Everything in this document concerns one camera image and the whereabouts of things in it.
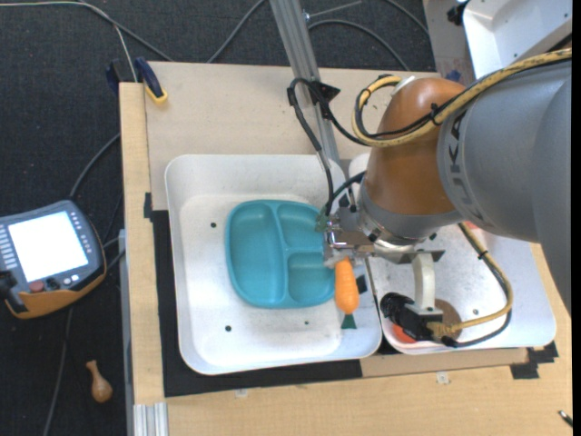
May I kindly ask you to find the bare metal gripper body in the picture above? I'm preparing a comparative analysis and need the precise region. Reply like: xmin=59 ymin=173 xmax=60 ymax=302
xmin=334 ymin=205 xmax=438 ymax=263

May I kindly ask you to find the orange toy carrot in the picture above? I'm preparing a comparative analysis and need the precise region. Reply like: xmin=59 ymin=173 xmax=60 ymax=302
xmin=333 ymin=256 xmax=361 ymax=331

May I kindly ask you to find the blue divided plate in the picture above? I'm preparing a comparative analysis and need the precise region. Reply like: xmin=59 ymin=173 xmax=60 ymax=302
xmin=225 ymin=199 xmax=338 ymax=310

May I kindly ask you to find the orange round toy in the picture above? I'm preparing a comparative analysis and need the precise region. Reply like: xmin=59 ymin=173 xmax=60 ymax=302
xmin=391 ymin=323 xmax=417 ymax=345

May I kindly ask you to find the white plastic tray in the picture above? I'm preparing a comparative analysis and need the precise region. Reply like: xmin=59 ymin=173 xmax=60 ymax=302
xmin=348 ymin=152 xmax=557 ymax=356
xmin=163 ymin=154 xmax=383 ymax=376

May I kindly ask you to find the brown round biscuit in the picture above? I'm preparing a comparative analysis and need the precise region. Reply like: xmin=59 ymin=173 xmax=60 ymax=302
xmin=430 ymin=298 xmax=464 ymax=341

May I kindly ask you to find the pale flat board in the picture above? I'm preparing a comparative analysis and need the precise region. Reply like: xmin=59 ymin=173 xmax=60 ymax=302
xmin=143 ymin=60 xmax=560 ymax=379

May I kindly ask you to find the brown toy drumstick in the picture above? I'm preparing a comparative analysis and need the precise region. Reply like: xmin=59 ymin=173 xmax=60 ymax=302
xmin=85 ymin=359 xmax=114 ymax=404

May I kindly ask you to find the black cylinder on white bracket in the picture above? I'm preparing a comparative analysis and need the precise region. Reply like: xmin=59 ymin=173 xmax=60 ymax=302
xmin=379 ymin=250 xmax=446 ymax=342

